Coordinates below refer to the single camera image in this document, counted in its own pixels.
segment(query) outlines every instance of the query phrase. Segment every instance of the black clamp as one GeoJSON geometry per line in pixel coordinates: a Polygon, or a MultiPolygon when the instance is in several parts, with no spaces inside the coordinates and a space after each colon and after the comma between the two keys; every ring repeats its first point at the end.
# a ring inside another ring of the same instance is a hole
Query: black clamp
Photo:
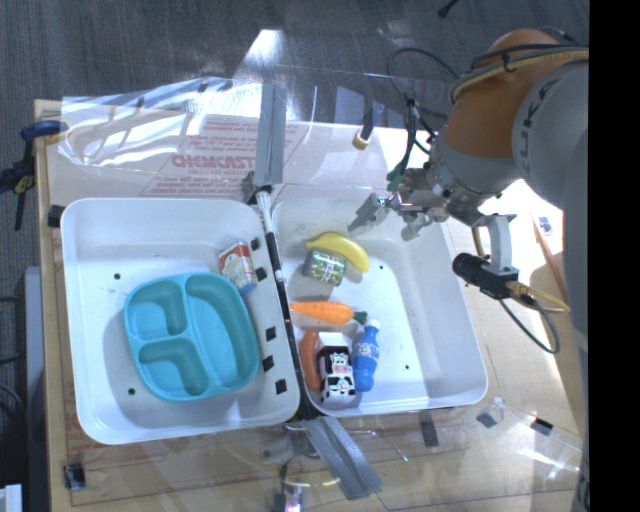
{"type": "Polygon", "coordinates": [[[18,195],[18,209],[16,211],[15,230],[22,227],[24,216],[24,203],[26,192],[36,184],[35,158],[33,156],[33,141],[45,135],[55,135],[68,130],[69,127],[62,121],[47,120],[38,121],[25,126],[20,130],[20,136],[25,141],[22,160],[15,162],[9,169],[0,172],[0,193],[12,190],[18,195]]]}

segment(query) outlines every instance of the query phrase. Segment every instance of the toy carrot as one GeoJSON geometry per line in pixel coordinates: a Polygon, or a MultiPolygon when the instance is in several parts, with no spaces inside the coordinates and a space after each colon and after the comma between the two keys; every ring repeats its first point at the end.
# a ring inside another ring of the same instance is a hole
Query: toy carrot
{"type": "Polygon", "coordinates": [[[342,302],[315,301],[315,302],[292,302],[291,309],[298,313],[324,320],[332,324],[346,324],[349,320],[355,320],[364,325],[367,319],[366,311],[355,313],[351,306],[342,302]]]}
{"type": "Polygon", "coordinates": [[[300,340],[300,362],[304,371],[304,381],[307,389],[310,391],[320,391],[322,380],[316,366],[316,343],[318,342],[318,333],[316,331],[307,331],[300,340]]]}

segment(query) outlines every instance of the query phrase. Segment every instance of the blue bottle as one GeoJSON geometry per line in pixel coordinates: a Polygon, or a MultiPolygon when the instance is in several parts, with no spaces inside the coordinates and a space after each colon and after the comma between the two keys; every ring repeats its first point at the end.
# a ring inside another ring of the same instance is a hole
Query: blue bottle
{"type": "Polygon", "coordinates": [[[373,374],[378,366],[380,347],[376,335],[380,330],[380,322],[370,320],[364,326],[364,335],[353,345],[351,365],[356,391],[371,391],[373,374]]]}

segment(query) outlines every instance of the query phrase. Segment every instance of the can label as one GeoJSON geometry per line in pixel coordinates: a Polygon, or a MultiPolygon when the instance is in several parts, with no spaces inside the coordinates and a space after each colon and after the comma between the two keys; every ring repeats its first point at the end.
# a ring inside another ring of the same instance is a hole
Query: can label
{"type": "Polygon", "coordinates": [[[346,259],[311,249],[305,259],[302,273],[324,283],[338,286],[342,282],[346,267],[346,259]]]}
{"type": "Polygon", "coordinates": [[[249,246],[244,242],[233,244],[220,253],[222,275],[231,281],[240,293],[255,288],[258,278],[253,269],[249,246]]]}

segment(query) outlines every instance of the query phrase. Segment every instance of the blue plastic plate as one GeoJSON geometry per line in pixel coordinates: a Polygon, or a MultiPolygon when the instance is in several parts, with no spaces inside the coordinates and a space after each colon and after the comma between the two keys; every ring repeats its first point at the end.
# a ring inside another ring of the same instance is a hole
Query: blue plastic plate
{"type": "Polygon", "coordinates": [[[180,274],[127,297],[124,325],[145,386],[169,401],[210,398],[248,384],[260,349],[247,307],[226,277],[180,274]]]}

